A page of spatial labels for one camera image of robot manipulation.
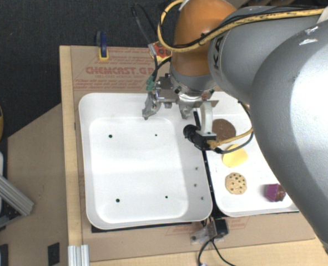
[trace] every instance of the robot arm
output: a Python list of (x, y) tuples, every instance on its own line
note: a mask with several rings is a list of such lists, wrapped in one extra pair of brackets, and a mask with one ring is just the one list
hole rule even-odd
[[(328, 252), (328, 9), (313, 11), (236, 11), (222, 0), (190, 0), (176, 25), (175, 46), (159, 35), (173, 51), (170, 74), (149, 93), (143, 116), (161, 103), (177, 103), (184, 119), (201, 108), (206, 125), (190, 139), (208, 150), (215, 136), (207, 133), (214, 86), (249, 104), (261, 152)], [(321, 13), (327, 16), (322, 22)], [(212, 38), (212, 32), (218, 34)]]

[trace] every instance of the white tray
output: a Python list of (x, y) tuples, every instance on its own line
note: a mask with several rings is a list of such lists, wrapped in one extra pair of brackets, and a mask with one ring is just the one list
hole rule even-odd
[(146, 94), (91, 93), (79, 103), (87, 216), (97, 228), (202, 221), (212, 201), (201, 151), (177, 105), (144, 120)]
[[(236, 99), (222, 92), (215, 92), (212, 99), (219, 100), (217, 106), (213, 108), (214, 119), (225, 119), (232, 123), (237, 135), (251, 128), (247, 114)], [(220, 148), (224, 150), (232, 144), (240, 145), (248, 138), (249, 136), (246, 136)], [(222, 163), (222, 155), (212, 151), (207, 152), (218, 208), (231, 217), (298, 211), (288, 195), (280, 202), (270, 202), (265, 198), (266, 185), (278, 183), (278, 180), (264, 159), (255, 137), (244, 147), (244, 150), (248, 154), (248, 159), (234, 168), (229, 168)], [(225, 178), (232, 172), (240, 173), (246, 178), (248, 189), (242, 195), (233, 195), (225, 188)]]

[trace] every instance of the purple object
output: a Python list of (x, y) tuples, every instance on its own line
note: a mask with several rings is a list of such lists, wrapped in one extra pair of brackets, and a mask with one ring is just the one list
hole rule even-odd
[(276, 183), (276, 184), (269, 184), (266, 187), (265, 196), (271, 202), (282, 201), (286, 196), (286, 191), (284, 188)]

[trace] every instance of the dark floor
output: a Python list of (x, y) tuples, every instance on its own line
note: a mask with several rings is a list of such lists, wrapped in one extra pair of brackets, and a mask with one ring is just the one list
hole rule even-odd
[[(166, 1), (0, 0), (0, 103), (5, 136), (60, 103), (60, 45), (93, 45), (94, 33), (105, 30), (109, 46), (144, 47), (130, 6), (141, 3), (157, 21), (160, 5)], [(328, 0), (296, 2), (328, 4)]]

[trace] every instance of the brown cookie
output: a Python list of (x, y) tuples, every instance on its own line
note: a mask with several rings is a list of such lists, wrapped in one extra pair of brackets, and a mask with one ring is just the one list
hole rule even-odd
[(223, 141), (236, 136), (235, 127), (225, 119), (214, 120), (212, 131), (217, 134), (217, 141)]
[(237, 172), (232, 172), (225, 178), (225, 187), (231, 194), (243, 194), (246, 189), (246, 179)]

